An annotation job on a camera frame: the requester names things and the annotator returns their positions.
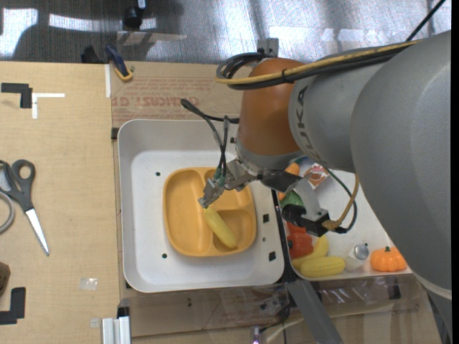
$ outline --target black connector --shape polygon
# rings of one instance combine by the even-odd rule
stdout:
[[[306,213],[306,209],[300,205],[287,204],[282,208],[282,218],[289,221],[295,226],[306,228],[309,234],[320,237],[328,232],[328,229],[322,226],[322,223],[329,220],[328,213],[325,213],[321,218],[316,221],[305,219],[302,215]]]

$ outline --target orange divided tray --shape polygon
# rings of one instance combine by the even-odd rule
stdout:
[[[223,256],[246,250],[255,240],[257,219],[250,188],[226,190],[212,207],[235,234],[235,249],[226,247],[214,235],[204,218],[198,199],[215,168],[183,168],[166,179],[163,214],[167,237],[180,253],[194,257]]]

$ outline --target white plastic tray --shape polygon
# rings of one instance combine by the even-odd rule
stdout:
[[[221,123],[215,123],[217,129]],[[235,136],[237,126],[230,127]],[[166,235],[163,186],[168,175],[186,167],[215,167],[219,149],[201,120],[132,120],[118,133],[123,270],[139,292],[168,292],[217,287],[267,285],[283,273],[284,260],[271,191],[250,187],[257,215],[253,245],[224,257],[188,257]],[[227,159],[235,157],[228,142]],[[276,258],[270,261],[270,253]]]

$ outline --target toy pumpkin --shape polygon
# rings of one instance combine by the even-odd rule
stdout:
[[[379,272],[398,272],[407,268],[407,262],[396,247],[385,247],[372,252],[370,264]]]

